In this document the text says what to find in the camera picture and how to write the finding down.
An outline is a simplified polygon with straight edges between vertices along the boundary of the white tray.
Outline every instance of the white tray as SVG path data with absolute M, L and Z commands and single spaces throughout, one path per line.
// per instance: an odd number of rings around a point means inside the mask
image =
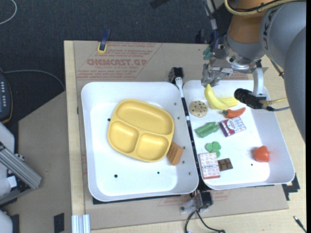
M 232 97 L 237 88 L 252 91 L 253 81 L 219 81 L 219 85 L 213 87 L 213 90 L 217 97 Z M 201 81 L 186 82 L 183 91 L 188 106 L 194 100 L 207 103 Z M 239 102 L 232 109 L 241 107 L 246 106 Z M 198 137 L 194 131 L 207 122 L 220 122 L 225 119 L 219 110 L 210 108 L 208 108 L 207 115 L 202 118 L 190 114 L 197 154 L 207 152 L 206 143 L 218 141 L 222 146 L 218 160 L 230 158 L 233 165 L 233 169 L 221 171 L 220 178 L 204 180 L 208 187 L 220 190 L 271 185 L 288 183 L 294 178 L 294 167 L 274 112 L 247 107 L 241 115 L 246 130 L 228 137 L 225 137 L 221 129 L 204 138 Z M 259 163 L 253 158 L 252 151 L 262 145 L 266 145 L 270 152 L 268 163 Z
M 199 182 L 184 109 L 177 87 L 168 82 L 91 82 L 81 92 L 86 136 L 88 187 L 100 201 L 189 194 Z M 184 147 L 178 165 L 167 157 L 147 163 L 113 150 L 107 129 L 124 99 L 148 102 L 174 119 L 173 141 Z

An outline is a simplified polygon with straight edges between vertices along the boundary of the brown sponge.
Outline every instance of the brown sponge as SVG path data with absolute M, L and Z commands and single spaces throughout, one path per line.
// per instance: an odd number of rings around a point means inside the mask
M 178 164 L 183 151 L 184 150 L 180 146 L 178 146 L 176 143 L 174 142 L 171 143 L 170 149 L 167 153 L 167 158 L 169 159 L 170 163 L 173 166 Z

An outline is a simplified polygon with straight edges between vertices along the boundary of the yellow plate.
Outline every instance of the yellow plate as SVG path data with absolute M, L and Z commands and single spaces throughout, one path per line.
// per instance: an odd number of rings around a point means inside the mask
M 111 147 L 146 162 L 164 158 L 174 133 L 174 120 L 165 110 L 139 100 L 123 100 L 113 112 L 108 127 Z

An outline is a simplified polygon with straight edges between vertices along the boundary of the red tomato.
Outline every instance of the red tomato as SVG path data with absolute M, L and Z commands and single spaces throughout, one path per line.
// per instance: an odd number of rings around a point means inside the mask
M 266 146 L 261 146 L 254 150 L 254 158 L 258 162 L 268 162 L 270 159 L 269 152 Z

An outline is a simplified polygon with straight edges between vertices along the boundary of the table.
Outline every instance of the table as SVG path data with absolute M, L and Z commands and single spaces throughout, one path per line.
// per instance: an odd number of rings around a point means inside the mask
M 170 55 L 169 60 L 164 60 L 167 73 L 173 67 L 180 64 L 178 59 L 180 56 L 187 55 L 188 62 L 185 66 L 191 66 L 190 70 L 185 68 L 185 77 L 188 79 L 201 79 L 202 75 L 202 56 L 198 55 L 198 48 L 203 50 L 206 46 L 195 44 L 160 44 Z M 85 47 L 94 46 L 94 42 L 85 42 Z M 66 70 L 66 94 L 67 94 L 67 113 L 68 113 L 68 135 L 69 135 L 69 161 L 70 161 L 70 185 L 71 185 L 71 204 L 73 215 L 83 215 L 86 213 L 86 205 L 84 199 L 83 170 L 81 160 L 81 144 L 80 144 L 80 125 L 77 114 L 78 93 L 76 81 L 76 58 L 75 42 L 65 41 L 65 70 Z M 271 67 L 270 61 L 264 57 L 262 60 L 263 67 Z M 147 70 L 146 74 L 140 74 L 141 78 L 150 77 L 151 73 Z M 269 68 L 265 73 L 265 86 L 267 87 L 271 99 L 285 97 L 284 84 L 281 77 L 273 68 Z M 218 216 L 207 218 L 206 222 L 209 226 L 216 229 L 225 229 L 226 232 L 300 232 L 302 231 L 293 216 L 297 216 L 306 227 L 306 147 L 303 142 L 299 130 L 295 125 L 294 119 L 289 110 L 277 113 L 277 118 L 282 130 L 284 139 L 292 157 L 293 165 L 300 184 L 300 190 L 297 193 L 290 194 L 288 201 L 289 208 L 286 210 L 268 211 L 251 214 L 240 214 L 233 216 Z M 182 232 L 184 220 L 153 223 L 145 225 L 136 225 L 130 227 L 117 227 L 112 229 L 92 230 L 95 233 L 104 232 Z M 193 232 L 206 232 L 204 225 L 198 220 L 192 220 L 188 229 Z

